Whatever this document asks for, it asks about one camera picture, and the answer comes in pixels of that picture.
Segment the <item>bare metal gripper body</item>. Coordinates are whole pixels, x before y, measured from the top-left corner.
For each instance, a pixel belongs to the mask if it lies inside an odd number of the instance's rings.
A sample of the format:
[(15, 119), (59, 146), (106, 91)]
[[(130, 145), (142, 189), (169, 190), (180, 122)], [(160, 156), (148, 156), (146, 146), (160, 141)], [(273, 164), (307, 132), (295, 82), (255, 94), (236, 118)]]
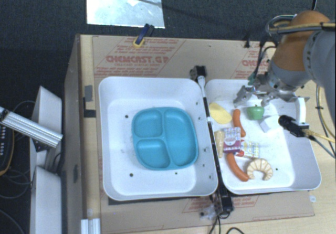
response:
[(258, 98), (263, 94), (273, 94), (276, 99), (295, 102), (296, 91), (309, 81), (304, 72), (265, 72), (254, 77), (253, 86)]

